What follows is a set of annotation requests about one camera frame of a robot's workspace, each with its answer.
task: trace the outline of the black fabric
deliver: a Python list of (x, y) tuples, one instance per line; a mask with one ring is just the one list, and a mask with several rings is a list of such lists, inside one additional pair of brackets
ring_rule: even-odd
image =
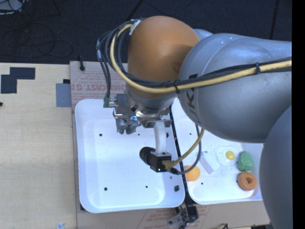
[[(0, 15), (0, 62), (98, 61), (96, 41), (122, 24), (140, 0), (24, 0)], [(194, 29), (269, 39), (276, 0), (144, 0), (133, 19), (167, 15)], [(292, 40), (292, 0), (280, 0), (274, 40)], [(122, 60), (127, 62), (127, 44)]]

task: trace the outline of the wooden surface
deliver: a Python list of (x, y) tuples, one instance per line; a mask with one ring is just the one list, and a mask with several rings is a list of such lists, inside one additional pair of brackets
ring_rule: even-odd
[(0, 228), (76, 228), (71, 108), (56, 107), (56, 83), (69, 65), (35, 67), (35, 80), (18, 80), (16, 94), (0, 94)]

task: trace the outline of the green toy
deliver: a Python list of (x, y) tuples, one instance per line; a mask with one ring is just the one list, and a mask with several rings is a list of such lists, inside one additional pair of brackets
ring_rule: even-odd
[(238, 168), (240, 171), (249, 171), (253, 166), (253, 161), (249, 153), (243, 151), (239, 155)]

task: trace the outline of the egg yolk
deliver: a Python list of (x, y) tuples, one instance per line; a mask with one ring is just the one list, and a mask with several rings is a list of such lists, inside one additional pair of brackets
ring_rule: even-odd
[(200, 169), (197, 166), (195, 166), (191, 171), (185, 173), (186, 180), (188, 181), (195, 181), (199, 178), (199, 176), (200, 176)]
[(232, 151), (226, 152), (225, 156), (227, 157), (227, 159), (230, 159), (230, 160), (235, 159), (235, 153), (233, 153)]

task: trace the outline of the yellow cable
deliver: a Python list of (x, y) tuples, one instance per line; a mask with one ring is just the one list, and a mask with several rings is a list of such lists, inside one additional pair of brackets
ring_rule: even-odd
[[(127, 24), (125, 25), (118, 33), (118, 36), (120, 36), (120, 34), (130, 28), (132, 26), (132, 24)], [(140, 91), (143, 92), (149, 92), (149, 93), (155, 93), (155, 94), (165, 94), (165, 93), (174, 93), (177, 91), (176, 87), (174, 86), (170, 86), (170, 87), (160, 87), (160, 88), (152, 88), (152, 87), (147, 87), (147, 86), (142, 86), (140, 84), (137, 84), (135, 82), (133, 82), (132, 80), (130, 80), (126, 75), (124, 75), (124, 73), (121, 71), (121, 69), (119, 68), (118, 64), (115, 61), (114, 58), (114, 42), (115, 42), (115, 36), (112, 39), (112, 42), (110, 44), (110, 60), (113, 64), (113, 67), (115, 69), (115, 71), (118, 73), (118, 75), (126, 81), (126, 83)], [(263, 65), (260, 66), (260, 71), (261, 72), (265, 72), (265, 71), (269, 71), (269, 70), (275, 70), (275, 69), (280, 69), (280, 68), (286, 68), (286, 67), (292, 67), (292, 61), (288, 60), (288, 61), (284, 61), (284, 62), (276, 62), (276, 63), (271, 63), (271, 64), (267, 64), (267, 65)], [(212, 84), (217, 84), (217, 83), (222, 83), (222, 82), (227, 82), (233, 79), (237, 79), (240, 77), (244, 77), (244, 76), (249, 76), (249, 75), (253, 75), (256, 74), (257, 68), (253, 67), (250, 69), (246, 69), (243, 71), (239, 71), (236, 73), (232, 73), (226, 76), (221, 76), (221, 77), (217, 77), (214, 79), (210, 79), (210, 80), (204, 80), (204, 81), (200, 81), (200, 82), (195, 82), (195, 83), (188, 83), (188, 84), (183, 84), (183, 85), (179, 85), (177, 86), (178, 90), (183, 90), (183, 89), (188, 89), (188, 88), (195, 88), (195, 87), (201, 87), (201, 86), (208, 86), (208, 85), (212, 85)]]
[(199, 144), (200, 140), (202, 139), (204, 134), (204, 129), (202, 128), (200, 131), (200, 134), (197, 138), (197, 140), (194, 142), (194, 144), (190, 147), (189, 150), (187, 150), (182, 156), (180, 156), (177, 160), (164, 160), (162, 161), (162, 164), (165, 166), (165, 169), (171, 169), (172, 167), (174, 167), (175, 165), (177, 165), (178, 163), (180, 163), (183, 159), (185, 159)]

